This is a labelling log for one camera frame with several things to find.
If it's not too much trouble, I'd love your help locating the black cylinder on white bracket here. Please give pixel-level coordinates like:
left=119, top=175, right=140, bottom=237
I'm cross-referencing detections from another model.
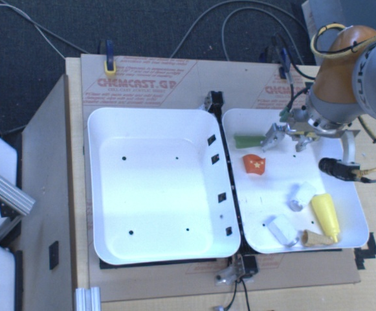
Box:
left=318, top=130, right=361, bottom=183

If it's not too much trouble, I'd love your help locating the small white bottle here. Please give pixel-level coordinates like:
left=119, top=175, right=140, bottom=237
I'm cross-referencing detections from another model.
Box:
left=287, top=181, right=317, bottom=212

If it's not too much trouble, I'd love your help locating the green toy vegetable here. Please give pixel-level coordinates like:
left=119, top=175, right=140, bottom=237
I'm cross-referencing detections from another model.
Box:
left=233, top=135, right=267, bottom=149

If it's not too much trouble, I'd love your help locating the tan ice cream cone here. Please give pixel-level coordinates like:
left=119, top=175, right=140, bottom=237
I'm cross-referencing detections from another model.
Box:
left=301, top=229, right=335, bottom=248

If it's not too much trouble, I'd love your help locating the yellow squeeze bottle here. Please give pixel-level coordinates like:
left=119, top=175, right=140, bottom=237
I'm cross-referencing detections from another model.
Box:
left=310, top=193, right=340, bottom=244

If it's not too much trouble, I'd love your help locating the brown cardboard board red print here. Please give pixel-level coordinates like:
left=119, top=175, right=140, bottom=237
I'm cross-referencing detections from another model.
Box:
left=80, top=54, right=361, bottom=303

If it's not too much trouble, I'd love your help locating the red packet with yellow stars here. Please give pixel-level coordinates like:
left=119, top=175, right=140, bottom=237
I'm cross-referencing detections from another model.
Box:
left=242, top=154, right=267, bottom=176

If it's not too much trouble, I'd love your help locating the white carton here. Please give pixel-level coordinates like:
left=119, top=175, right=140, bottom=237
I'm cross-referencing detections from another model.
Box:
left=263, top=214, right=300, bottom=248

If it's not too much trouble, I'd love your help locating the white plastic tray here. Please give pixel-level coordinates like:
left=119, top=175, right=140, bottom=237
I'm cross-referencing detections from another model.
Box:
left=221, top=108, right=370, bottom=255
left=87, top=106, right=242, bottom=266

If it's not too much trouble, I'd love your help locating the black block with wires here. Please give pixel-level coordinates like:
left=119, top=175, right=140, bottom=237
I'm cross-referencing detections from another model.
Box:
left=215, top=254, right=260, bottom=286
left=202, top=90, right=224, bottom=114

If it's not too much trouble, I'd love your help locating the thin black rod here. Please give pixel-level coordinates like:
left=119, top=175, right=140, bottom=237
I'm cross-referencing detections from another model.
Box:
left=216, top=107, right=248, bottom=255

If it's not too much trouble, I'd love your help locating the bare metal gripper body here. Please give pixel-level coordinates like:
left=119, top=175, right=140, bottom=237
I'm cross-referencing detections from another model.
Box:
left=283, top=106, right=342, bottom=141

